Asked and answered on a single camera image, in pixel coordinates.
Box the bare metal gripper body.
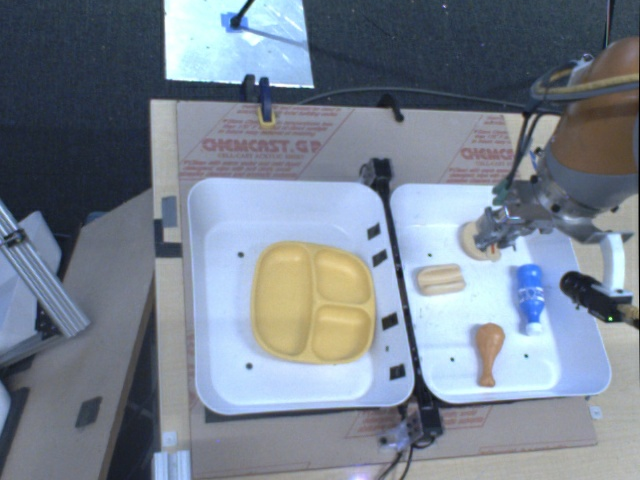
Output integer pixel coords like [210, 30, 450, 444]
[499, 181, 604, 239]

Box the beige round biscuit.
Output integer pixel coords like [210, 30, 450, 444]
[458, 219, 503, 264]

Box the blue bottle white cap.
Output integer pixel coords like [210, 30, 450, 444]
[514, 263, 547, 336]

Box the beige hot dog bun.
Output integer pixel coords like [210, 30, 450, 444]
[415, 263, 468, 298]

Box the thin black rod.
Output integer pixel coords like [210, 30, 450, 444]
[377, 182, 427, 409]

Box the brown chicken drumstick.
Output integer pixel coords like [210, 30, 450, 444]
[474, 322, 507, 389]

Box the white plastic tray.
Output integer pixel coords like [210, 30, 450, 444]
[186, 177, 417, 416]
[388, 183, 613, 405]

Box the yellow divided plate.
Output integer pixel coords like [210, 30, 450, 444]
[249, 240, 378, 366]

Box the brown cardboard board red print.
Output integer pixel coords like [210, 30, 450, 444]
[175, 100, 599, 480]

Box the black cylinder on white bracket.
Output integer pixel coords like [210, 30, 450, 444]
[559, 230, 635, 323]

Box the black block with thin wires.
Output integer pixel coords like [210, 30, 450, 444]
[416, 401, 445, 442]
[359, 157, 396, 189]

